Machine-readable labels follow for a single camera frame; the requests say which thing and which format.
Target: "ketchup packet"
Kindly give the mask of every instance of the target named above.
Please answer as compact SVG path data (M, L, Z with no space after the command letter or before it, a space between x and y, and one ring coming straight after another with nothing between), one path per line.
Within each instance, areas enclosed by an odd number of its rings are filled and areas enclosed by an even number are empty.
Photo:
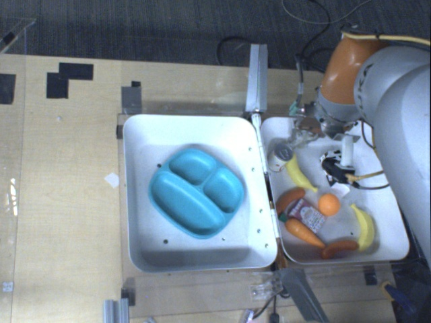
M297 218L314 233L317 233L322 228L326 220L325 216L305 199L299 199L295 203L292 203L287 211L288 217Z

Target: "toy food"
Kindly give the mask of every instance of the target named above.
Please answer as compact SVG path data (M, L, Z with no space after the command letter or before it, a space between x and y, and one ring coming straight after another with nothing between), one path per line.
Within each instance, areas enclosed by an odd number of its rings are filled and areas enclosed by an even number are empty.
M359 244L354 240L341 240L339 242L333 242L321 251L321 258L323 260L329 260L333 258L335 254L341 251L354 251L359 248Z
M311 189L316 192L317 188L311 184L308 178L302 173L298 165L298 159L296 158L296 153L293 154L291 160L286 163L286 170L290 178L294 181L297 186L302 188Z
M339 202L339 199L330 192L323 194L317 202L319 212L327 217L337 214L340 207L341 203Z
M304 242L317 246L321 249L325 247L325 243L323 243L313 231L311 231L307 226L305 226L296 218L288 219L285 223L285 227L292 235L303 240Z
M280 196L275 208L277 209L277 214L280 215L292 202L302 199L305 196L305 190L303 188L294 188L289 190Z
M374 240L374 224L369 214L359 209L355 204L350 205L350 207L355 211L356 219L361 228L361 233L358 239L359 251L364 251L370 247Z

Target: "blue plate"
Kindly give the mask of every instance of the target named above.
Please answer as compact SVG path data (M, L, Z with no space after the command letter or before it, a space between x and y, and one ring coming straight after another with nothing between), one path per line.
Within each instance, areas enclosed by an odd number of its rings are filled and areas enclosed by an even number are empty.
M233 218L244 187L223 163L191 148L173 155L154 174L149 196L173 225L195 238L210 238Z

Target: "orange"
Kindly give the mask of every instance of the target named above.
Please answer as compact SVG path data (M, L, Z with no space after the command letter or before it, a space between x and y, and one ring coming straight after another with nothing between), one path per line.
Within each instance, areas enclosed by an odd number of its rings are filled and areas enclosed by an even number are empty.
M340 207L339 199L331 193L323 194L317 203L319 212L327 217L337 214Z

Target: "wooden table surface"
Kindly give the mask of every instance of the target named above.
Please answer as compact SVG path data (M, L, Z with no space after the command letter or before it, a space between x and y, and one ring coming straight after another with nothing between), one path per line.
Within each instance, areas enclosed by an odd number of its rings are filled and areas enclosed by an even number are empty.
M22 63L22 57L2 56L11 72ZM69 99L47 99L46 74L58 73L60 62L91 63L94 78L70 80ZM25 69L13 304L10 317L4 316L14 323L102 322L104 300L118 300L123 284L119 188L105 180L119 173L115 131L121 86L140 81L150 110L240 108L248 70L54 57L26 57ZM321 75L306 73L305 80L309 100ZM296 95L296 72L269 70L268 84L270 110L286 111ZM332 285L311 279L332 322L395 322L390 302L376 286L361 279L352 285L348 276ZM281 322L303 321L291 299L278 305ZM237 323L242 313L210 311L209 303L208 312L160 315L155 321ZM256 322L266 319L262 315ZM144 321L145 316L131 320Z

